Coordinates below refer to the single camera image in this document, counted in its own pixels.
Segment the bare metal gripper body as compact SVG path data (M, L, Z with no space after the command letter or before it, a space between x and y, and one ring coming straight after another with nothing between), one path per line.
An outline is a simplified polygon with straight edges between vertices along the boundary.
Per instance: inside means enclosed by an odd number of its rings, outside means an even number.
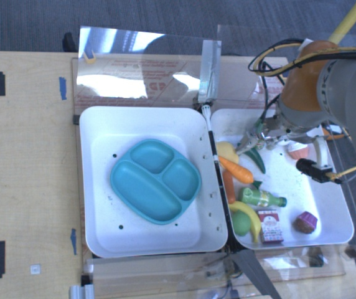
M259 117L246 129L245 136L251 143L256 140L279 141L286 138L292 129L286 120L278 114L271 117Z

